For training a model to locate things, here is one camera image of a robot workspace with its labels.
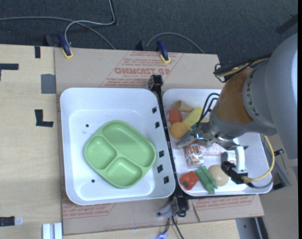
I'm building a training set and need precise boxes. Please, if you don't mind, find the black cylinder on white bracket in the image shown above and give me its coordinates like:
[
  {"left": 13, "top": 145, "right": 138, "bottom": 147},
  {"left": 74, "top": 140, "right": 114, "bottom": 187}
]
[{"left": 220, "top": 145, "right": 249, "bottom": 185}]

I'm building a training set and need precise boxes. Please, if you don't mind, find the black block with thin wires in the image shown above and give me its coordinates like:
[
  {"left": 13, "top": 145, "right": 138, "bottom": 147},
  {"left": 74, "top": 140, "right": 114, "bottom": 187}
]
[
  {"left": 147, "top": 74, "right": 165, "bottom": 93},
  {"left": 174, "top": 195, "right": 190, "bottom": 213}
]

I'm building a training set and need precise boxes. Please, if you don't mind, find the red bell pepper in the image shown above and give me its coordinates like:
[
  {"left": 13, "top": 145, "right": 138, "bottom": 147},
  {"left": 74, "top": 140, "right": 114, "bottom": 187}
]
[{"left": 179, "top": 171, "right": 200, "bottom": 191}]

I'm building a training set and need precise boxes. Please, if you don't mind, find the tan ice cream cone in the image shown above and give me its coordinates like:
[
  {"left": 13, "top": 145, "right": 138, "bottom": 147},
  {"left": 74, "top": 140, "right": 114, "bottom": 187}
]
[{"left": 173, "top": 100, "right": 194, "bottom": 113}]

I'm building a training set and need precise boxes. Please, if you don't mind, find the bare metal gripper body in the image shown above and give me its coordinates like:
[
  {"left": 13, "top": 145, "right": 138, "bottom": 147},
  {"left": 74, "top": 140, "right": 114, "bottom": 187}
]
[{"left": 193, "top": 122, "right": 235, "bottom": 149}]

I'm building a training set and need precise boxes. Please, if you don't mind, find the red tomato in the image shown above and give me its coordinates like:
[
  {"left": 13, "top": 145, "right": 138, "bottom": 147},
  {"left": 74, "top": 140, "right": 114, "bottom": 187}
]
[{"left": 169, "top": 109, "right": 184, "bottom": 125}]

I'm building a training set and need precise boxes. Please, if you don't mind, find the brown cardboard board red print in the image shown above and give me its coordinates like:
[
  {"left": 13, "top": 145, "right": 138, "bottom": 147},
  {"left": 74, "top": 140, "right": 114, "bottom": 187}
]
[{"left": 53, "top": 47, "right": 265, "bottom": 236}]

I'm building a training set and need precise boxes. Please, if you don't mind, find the white plastic tray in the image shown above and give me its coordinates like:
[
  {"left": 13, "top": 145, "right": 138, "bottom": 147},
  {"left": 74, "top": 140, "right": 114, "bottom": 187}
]
[
  {"left": 162, "top": 88, "right": 274, "bottom": 197},
  {"left": 59, "top": 87, "right": 177, "bottom": 206}
]

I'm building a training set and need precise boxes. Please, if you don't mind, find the pink and white packet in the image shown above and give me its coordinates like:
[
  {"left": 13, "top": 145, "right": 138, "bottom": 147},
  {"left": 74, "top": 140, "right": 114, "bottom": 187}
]
[{"left": 201, "top": 143, "right": 222, "bottom": 157}]

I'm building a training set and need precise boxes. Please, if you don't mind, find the orange fruit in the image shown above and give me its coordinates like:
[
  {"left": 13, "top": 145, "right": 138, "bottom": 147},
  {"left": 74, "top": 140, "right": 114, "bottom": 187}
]
[{"left": 169, "top": 121, "right": 189, "bottom": 139}]

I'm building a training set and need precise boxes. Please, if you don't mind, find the green divided plate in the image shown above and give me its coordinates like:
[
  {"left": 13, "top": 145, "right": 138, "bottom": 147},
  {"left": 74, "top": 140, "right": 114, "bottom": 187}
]
[{"left": 84, "top": 119, "right": 157, "bottom": 189}]

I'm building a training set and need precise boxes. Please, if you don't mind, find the orange and white carton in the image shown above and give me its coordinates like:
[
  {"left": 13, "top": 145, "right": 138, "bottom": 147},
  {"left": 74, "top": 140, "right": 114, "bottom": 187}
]
[{"left": 182, "top": 143, "right": 205, "bottom": 169}]

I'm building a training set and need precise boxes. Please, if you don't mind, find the green asparagus bundle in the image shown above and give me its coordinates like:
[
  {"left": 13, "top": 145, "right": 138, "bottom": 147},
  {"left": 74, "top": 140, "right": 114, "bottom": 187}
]
[{"left": 195, "top": 165, "right": 218, "bottom": 195}]

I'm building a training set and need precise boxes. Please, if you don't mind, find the tan bread roll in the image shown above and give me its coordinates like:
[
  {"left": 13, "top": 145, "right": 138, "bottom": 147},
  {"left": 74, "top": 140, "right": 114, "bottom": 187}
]
[{"left": 207, "top": 164, "right": 230, "bottom": 187}]

